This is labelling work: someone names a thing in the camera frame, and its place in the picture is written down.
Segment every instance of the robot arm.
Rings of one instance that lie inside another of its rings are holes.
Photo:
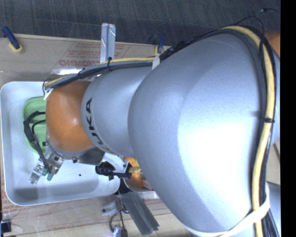
[[[46,106],[48,142],[63,158],[78,160],[97,149],[97,164],[100,152],[135,157],[164,203],[194,234],[232,229],[252,211],[252,172],[266,122],[273,126],[268,145],[279,139],[280,60],[271,52],[276,104],[268,120],[269,79],[259,45],[237,29],[222,29],[170,49],[153,70],[150,61],[111,63],[102,65],[90,84],[49,84],[46,88],[55,89]],[[78,100],[72,100],[81,85]],[[61,91],[69,92],[69,107]],[[77,106],[75,118],[60,121]],[[69,122],[74,125],[66,128]],[[271,199],[278,194],[271,189]],[[272,203],[280,207],[280,198]],[[236,236],[259,231],[259,224],[251,224]]]

